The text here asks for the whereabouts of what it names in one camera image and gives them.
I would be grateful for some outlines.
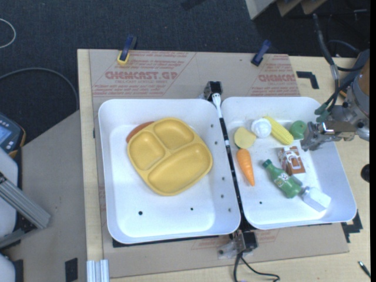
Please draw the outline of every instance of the white tray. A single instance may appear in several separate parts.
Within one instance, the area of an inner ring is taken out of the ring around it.
[[[281,167],[277,152],[284,146],[272,136],[258,138],[249,148],[256,182],[254,187],[243,177],[235,158],[237,148],[233,135],[239,126],[247,126],[253,120],[269,115],[289,129],[296,120],[315,122],[314,110],[319,105],[317,101],[303,97],[233,97],[222,103],[244,216],[252,226],[274,229],[326,224],[349,221],[355,216],[357,207],[334,142],[307,152],[301,149],[299,140],[292,144],[298,146],[306,168],[306,174],[300,174],[303,185],[317,187],[331,197],[329,208],[321,212],[306,205],[301,197],[285,198],[271,181],[262,163],[270,159],[275,166]]]
[[[205,141],[213,167],[175,196],[153,192],[126,153],[126,136],[141,123],[176,117]],[[111,236],[125,244],[234,232],[240,211],[219,119],[203,99],[113,99],[98,114]]]

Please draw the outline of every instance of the blue clamp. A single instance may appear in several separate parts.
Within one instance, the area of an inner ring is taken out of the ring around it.
[[[271,42],[269,40],[265,40],[263,42],[263,46],[260,48],[260,50],[255,54],[255,56],[251,60],[251,63],[253,65],[259,66],[259,64],[263,60],[263,55],[268,51],[270,45],[271,45]]]
[[[125,41],[123,51],[119,53],[117,62],[119,65],[125,65],[129,59],[129,51],[132,50],[137,44],[137,37],[129,35]]]

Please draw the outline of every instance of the yellow corn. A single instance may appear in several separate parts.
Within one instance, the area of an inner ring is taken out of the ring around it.
[[[281,124],[279,124],[269,116],[265,116],[264,118],[267,119],[271,124],[271,135],[273,137],[275,137],[282,144],[292,144],[294,137],[287,129],[285,129]]]

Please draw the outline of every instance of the white loop cable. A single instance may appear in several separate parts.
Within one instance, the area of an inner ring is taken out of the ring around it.
[[[4,23],[8,24],[8,25],[12,28],[13,33],[14,33],[13,39],[11,39],[11,41],[10,41],[9,43],[0,46],[0,49],[1,49],[1,48],[8,47],[10,44],[12,44],[12,43],[14,42],[14,40],[16,39],[16,29],[15,29],[15,28],[13,27],[13,25],[10,24],[7,20],[4,20],[4,19],[1,19],[1,18],[0,18],[0,21],[2,21],[2,22],[4,22]]]

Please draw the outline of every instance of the bottle label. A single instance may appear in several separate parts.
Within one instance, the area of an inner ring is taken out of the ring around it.
[[[278,178],[274,180],[275,184],[280,188],[285,185],[286,181],[290,178],[287,173],[281,173]]]

